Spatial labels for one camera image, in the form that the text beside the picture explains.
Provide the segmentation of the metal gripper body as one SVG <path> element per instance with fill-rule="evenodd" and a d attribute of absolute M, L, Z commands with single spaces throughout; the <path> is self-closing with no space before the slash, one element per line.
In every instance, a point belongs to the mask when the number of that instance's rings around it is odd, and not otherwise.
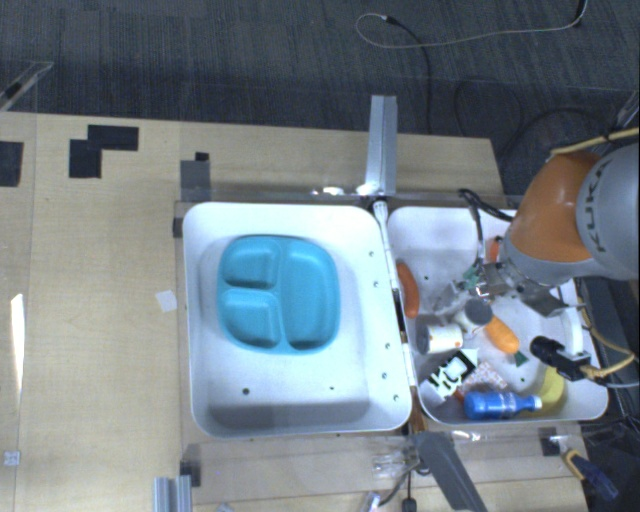
<path fill-rule="evenodd" d="M 484 263 L 475 272 L 476 281 L 472 291 L 485 301 L 509 294 L 522 294 L 525 291 L 523 281 L 517 281 L 503 263 Z"/>

